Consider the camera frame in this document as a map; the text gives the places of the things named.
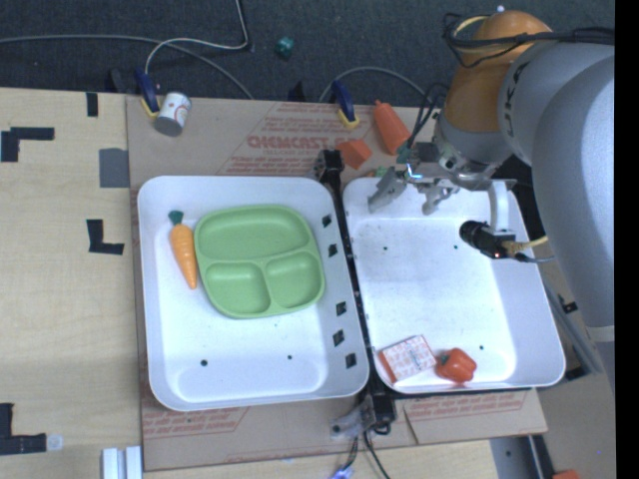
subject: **green plate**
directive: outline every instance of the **green plate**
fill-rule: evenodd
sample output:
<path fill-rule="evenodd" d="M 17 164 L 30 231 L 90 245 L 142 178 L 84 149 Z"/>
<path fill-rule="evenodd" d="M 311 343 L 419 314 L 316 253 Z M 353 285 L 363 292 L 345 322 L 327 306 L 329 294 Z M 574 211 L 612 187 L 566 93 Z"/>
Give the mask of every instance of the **green plate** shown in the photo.
<path fill-rule="evenodd" d="M 209 213 L 196 225 L 195 246 L 209 300 L 227 316 L 293 312 L 323 295 L 318 244 L 291 208 L 243 206 Z"/>

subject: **blue clamp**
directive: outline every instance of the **blue clamp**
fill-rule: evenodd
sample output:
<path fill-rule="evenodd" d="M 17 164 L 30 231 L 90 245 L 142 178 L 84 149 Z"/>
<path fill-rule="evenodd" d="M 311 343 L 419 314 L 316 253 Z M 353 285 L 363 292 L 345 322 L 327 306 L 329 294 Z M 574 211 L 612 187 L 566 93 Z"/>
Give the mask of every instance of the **blue clamp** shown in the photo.
<path fill-rule="evenodd" d="M 333 80 L 330 84 L 330 88 L 332 89 L 333 95 L 339 102 L 337 115 L 339 116 L 341 123 L 349 129 L 355 128 L 359 124 L 359 118 L 355 114 L 355 108 L 352 103 L 350 93 L 339 80 Z"/>
<path fill-rule="evenodd" d="M 147 107 L 147 112 L 154 115 L 160 112 L 160 105 L 158 104 L 158 97 L 153 87 L 153 82 L 149 75 L 147 75 L 142 68 L 136 68 L 135 70 L 136 82 L 142 92 L 144 103 Z"/>

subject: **wooden surface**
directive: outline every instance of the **wooden surface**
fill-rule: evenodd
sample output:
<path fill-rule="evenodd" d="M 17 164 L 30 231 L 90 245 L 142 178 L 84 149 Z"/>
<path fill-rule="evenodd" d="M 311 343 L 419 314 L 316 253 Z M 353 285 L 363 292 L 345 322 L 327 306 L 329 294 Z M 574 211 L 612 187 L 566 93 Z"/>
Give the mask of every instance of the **wooden surface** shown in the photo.
<path fill-rule="evenodd" d="M 100 477 L 100 453 L 140 445 L 138 352 L 128 189 L 104 189 L 99 151 L 127 149 L 125 97 L 3 89 L 0 129 L 53 127 L 0 163 L 0 402 L 15 403 L 13 434 L 58 434 L 58 451 L 0 457 L 0 476 Z M 86 220 L 122 255 L 89 253 Z M 393 478 L 496 479 L 487 441 L 378 451 Z M 330 477 L 345 456 L 222 465 L 145 477 Z M 355 477 L 381 477 L 367 452 Z"/>

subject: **can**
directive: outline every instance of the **can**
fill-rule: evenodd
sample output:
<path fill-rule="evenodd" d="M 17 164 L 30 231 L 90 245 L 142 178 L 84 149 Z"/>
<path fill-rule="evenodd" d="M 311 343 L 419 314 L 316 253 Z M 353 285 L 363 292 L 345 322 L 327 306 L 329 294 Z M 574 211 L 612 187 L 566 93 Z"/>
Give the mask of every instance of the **can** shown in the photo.
<path fill-rule="evenodd" d="M 186 94 L 181 92 L 167 93 L 156 118 L 156 130 L 169 137 L 177 137 L 184 129 L 190 110 L 191 100 Z"/>

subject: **dark background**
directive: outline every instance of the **dark background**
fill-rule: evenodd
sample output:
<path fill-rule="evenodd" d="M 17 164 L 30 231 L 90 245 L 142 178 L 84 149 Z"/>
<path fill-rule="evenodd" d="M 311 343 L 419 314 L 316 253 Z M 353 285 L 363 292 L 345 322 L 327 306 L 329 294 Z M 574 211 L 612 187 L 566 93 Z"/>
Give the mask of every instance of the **dark background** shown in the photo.
<path fill-rule="evenodd" d="M 160 91 L 192 97 L 316 102 L 340 74 L 358 67 L 396 72 L 421 90 L 448 85 L 457 67 L 441 35 L 447 12 L 486 14 L 498 6 L 528 12 L 557 32 L 615 26 L 615 0 L 241 0 L 250 47 L 225 52 L 181 43 L 221 69 L 173 49 L 154 57 L 150 75 Z M 238 45 L 242 28 L 234 0 L 2 0 L 0 86 L 72 91 L 136 92 L 134 70 L 155 46 L 141 40 L 47 39 L 43 35 L 122 35 L 163 41 L 195 38 Z M 293 39 L 291 56 L 276 53 Z M 110 74 L 115 74 L 116 88 Z M 241 89 L 231 80 L 243 84 Z M 416 107 L 421 96 L 393 76 L 362 71 L 342 78 L 356 104 L 375 99 Z M 542 233 L 532 202 L 530 173 L 513 159 L 502 177 L 515 193 L 532 238 Z"/>

